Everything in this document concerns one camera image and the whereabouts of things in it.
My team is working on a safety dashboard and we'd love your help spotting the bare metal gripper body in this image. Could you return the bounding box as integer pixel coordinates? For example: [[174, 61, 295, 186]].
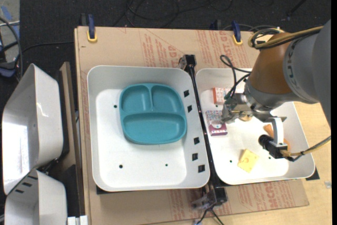
[[222, 93, 273, 122]]

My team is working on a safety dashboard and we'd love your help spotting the pink and purple carton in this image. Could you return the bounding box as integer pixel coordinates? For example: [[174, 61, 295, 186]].
[[205, 110, 228, 137]]

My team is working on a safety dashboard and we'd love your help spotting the orange and white carton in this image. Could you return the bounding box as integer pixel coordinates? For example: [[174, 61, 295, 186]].
[[212, 87, 233, 105]]

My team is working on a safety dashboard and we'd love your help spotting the thin black rod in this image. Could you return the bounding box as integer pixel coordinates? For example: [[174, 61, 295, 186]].
[[187, 65, 220, 188]]

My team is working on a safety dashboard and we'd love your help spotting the yellow cheese wedge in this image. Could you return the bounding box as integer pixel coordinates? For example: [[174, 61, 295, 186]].
[[237, 149, 260, 173]]

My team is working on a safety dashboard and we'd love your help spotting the blue divided plate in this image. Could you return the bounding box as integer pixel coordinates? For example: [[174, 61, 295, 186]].
[[118, 83, 188, 145]]

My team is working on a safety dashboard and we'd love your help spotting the brown cardboard board red print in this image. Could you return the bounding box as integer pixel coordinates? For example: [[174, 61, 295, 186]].
[[74, 25, 310, 225]]

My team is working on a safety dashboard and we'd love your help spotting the black cylinder on white bracket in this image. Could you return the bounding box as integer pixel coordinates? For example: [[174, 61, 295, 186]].
[[258, 116, 289, 160]]

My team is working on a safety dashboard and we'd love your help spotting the black block with thin wires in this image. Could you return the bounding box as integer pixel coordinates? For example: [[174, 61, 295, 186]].
[[179, 54, 197, 71], [191, 187, 229, 211]]

